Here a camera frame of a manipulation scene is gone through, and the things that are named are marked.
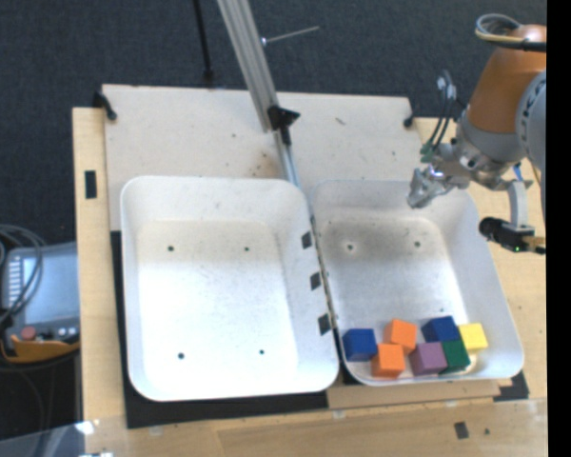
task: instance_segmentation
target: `green block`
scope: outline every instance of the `green block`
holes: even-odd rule
[[[464,370],[471,364],[471,361],[469,360],[469,354],[467,353],[462,340],[442,342],[442,347],[444,350],[444,356],[446,357],[446,362],[448,363],[448,367],[443,370],[441,374]]]

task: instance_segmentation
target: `red button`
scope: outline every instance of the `red button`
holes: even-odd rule
[[[27,341],[35,340],[36,339],[36,328],[31,327],[31,326],[23,327],[21,329],[21,338],[22,338],[22,340],[27,340]]]

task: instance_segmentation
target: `black floor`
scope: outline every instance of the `black floor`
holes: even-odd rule
[[[421,116],[440,113],[441,70],[469,98],[492,52],[479,16],[547,24],[547,0],[249,1],[264,37],[320,27],[268,45],[277,90],[406,96]],[[216,2],[200,2],[212,84],[243,89]],[[200,43],[192,0],[0,0],[0,223],[75,240],[71,109],[103,84],[205,86]],[[0,440],[76,421],[74,372],[0,373]]]

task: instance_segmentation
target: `white tray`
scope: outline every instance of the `white tray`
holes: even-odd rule
[[[372,376],[370,364],[346,362],[370,386],[466,379],[505,379],[522,368],[522,345],[502,292],[479,217],[466,191],[436,198],[424,209],[406,203],[404,181],[327,181],[312,207],[319,250],[341,336],[372,328],[377,342],[393,318],[420,326],[452,315],[457,325],[482,323],[489,348],[466,371],[398,379]]]
[[[307,201],[279,179],[141,176],[121,194],[128,374],[155,401],[312,392],[339,370]]]

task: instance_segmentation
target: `orange block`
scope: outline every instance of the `orange block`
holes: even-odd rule
[[[377,344],[377,355],[370,361],[374,377],[397,378],[406,368],[404,350],[398,344]]]
[[[394,318],[384,327],[383,342],[401,345],[404,355],[408,355],[417,346],[417,326]]]

